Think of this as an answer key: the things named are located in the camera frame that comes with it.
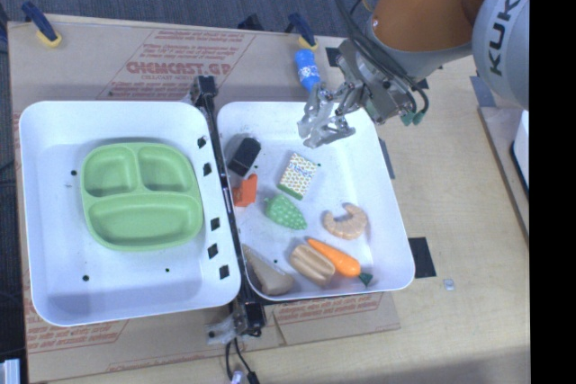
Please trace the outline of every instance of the table surface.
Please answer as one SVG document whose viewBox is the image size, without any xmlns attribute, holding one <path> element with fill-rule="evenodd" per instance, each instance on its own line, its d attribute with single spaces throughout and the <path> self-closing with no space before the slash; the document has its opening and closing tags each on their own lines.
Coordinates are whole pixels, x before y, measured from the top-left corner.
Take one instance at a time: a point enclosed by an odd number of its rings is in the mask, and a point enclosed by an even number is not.
<svg viewBox="0 0 576 384">
<path fill-rule="evenodd" d="M 293 36 L 257 37 L 260 48 L 242 57 L 251 72 L 238 86 L 222 86 L 220 106 L 247 94 L 271 101 L 304 95 L 293 85 L 282 87 L 293 79 L 292 52 L 285 62 L 275 58 L 278 51 L 292 50 Z M 322 50 L 342 40 L 318 40 L 319 71 L 335 85 L 342 77 Z M 482 124 L 472 75 L 471 57 L 444 65 L 427 79 L 431 107 L 422 123 L 405 127 L 394 119 L 377 129 L 388 149 L 408 237 L 427 240 L 436 269 L 436 277 L 393 292 L 401 328 L 245 353 L 260 382 L 530 382 L 528 237 Z M 55 88 L 42 84 L 31 98 L 50 96 Z M 18 82 L 13 92 L 13 98 L 23 97 Z M 239 364 L 235 354 L 231 363 Z M 218 357 L 61 382 L 71 381 L 228 380 L 224 358 Z"/>
</svg>

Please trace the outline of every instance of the orange carrot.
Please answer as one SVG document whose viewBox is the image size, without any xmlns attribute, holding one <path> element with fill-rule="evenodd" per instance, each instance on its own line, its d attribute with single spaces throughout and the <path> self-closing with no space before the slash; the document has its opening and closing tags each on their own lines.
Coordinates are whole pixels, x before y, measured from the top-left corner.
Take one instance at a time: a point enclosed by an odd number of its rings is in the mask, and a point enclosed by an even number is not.
<svg viewBox="0 0 576 384">
<path fill-rule="evenodd" d="M 360 276 L 360 263 L 357 259 L 337 250 L 334 246 L 319 242 L 313 238 L 307 239 L 312 248 L 325 255 L 336 267 L 336 271 L 346 277 Z"/>
</svg>

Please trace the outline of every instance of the yellow clamp tip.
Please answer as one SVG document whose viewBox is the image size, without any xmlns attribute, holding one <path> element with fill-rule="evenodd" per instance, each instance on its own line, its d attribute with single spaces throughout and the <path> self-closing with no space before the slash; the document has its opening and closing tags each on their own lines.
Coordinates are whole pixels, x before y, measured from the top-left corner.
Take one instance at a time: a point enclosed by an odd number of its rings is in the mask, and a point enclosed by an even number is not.
<svg viewBox="0 0 576 384">
<path fill-rule="evenodd" d="M 303 49 L 311 49 L 312 51 L 316 51 L 316 49 L 318 48 L 318 42 L 316 42 L 315 45 L 310 45 L 310 43 L 308 43 L 308 41 L 306 39 L 304 39 L 302 36 L 300 36 L 298 38 L 298 43 L 300 44 L 300 46 Z"/>
<path fill-rule="evenodd" d="M 46 37 L 40 31 L 36 31 L 36 37 L 38 37 L 44 45 L 48 45 L 49 47 L 52 47 L 53 49 L 55 49 L 60 44 L 60 42 L 62 41 L 62 36 L 58 32 L 56 32 L 56 39 L 55 40 L 49 40 L 48 37 Z"/>
</svg>

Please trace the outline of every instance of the patterned rectangular toy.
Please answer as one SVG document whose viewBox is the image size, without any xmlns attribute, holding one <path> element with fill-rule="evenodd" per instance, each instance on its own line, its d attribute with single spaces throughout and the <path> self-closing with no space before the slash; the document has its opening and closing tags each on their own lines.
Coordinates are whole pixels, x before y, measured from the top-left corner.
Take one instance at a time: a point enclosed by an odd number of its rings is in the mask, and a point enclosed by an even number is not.
<svg viewBox="0 0 576 384">
<path fill-rule="evenodd" d="M 284 170 L 278 189 L 301 201 L 308 191 L 312 177 L 316 174 L 317 165 L 294 153 Z"/>
</svg>

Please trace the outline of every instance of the white tray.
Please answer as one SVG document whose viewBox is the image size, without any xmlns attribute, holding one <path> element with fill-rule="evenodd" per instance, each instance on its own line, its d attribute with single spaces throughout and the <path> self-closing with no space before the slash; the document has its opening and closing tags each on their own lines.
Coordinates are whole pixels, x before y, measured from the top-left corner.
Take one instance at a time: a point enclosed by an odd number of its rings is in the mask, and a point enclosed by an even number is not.
<svg viewBox="0 0 576 384">
<path fill-rule="evenodd" d="M 199 139 L 206 142 L 203 147 Z M 158 102 L 35 103 L 20 118 L 20 140 L 31 297 L 46 321 L 83 325 L 216 307 L 236 297 L 237 256 L 207 122 L 196 108 Z M 123 252 L 90 235 L 80 166 L 95 147 L 130 140 L 166 143 L 191 160 L 205 217 L 193 240 Z M 206 164 L 211 173 L 204 176 Z M 218 253 L 210 257 L 207 250 L 214 245 Z M 221 278 L 221 270 L 228 275 Z"/>
<path fill-rule="evenodd" d="M 298 135 L 296 122 L 303 110 L 303 103 L 229 103 L 218 114 L 227 163 L 240 139 L 252 137 L 261 144 L 256 162 L 245 175 L 258 176 L 256 202 L 235 208 L 240 240 L 296 280 L 292 290 L 282 296 L 266 296 L 257 281 L 250 279 L 252 288 L 272 301 L 405 288 L 414 278 L 414 260 L 373 123 L 365 112 L 354 112 L 346 119 L 356 128 L 355 135 L 312 149 L 305 147 Z M 293 152 L 320 165 L 303 200 L 290 198 L 304 214 L 306 230 L 284 228 L 265 215 L 264 199 L 283 193 L 276 185 Z M 231 187 L 237 187 L 240 180 L 237 174 L 229 174 Z M 364 209 L 370 221 L 357 240 L 334 237 L 321 225 L 324 211 L 343 216 L 342 205 L 347 202 Z M 373 275 L 368 287 L 357 278 L 335 276 L 330 285 L 320 288 L 298 274 L 290 266 L 289 255 L 305 243 L 305 237 L 317 238 L 358 259 L 363 271 Z"/>
</svg>

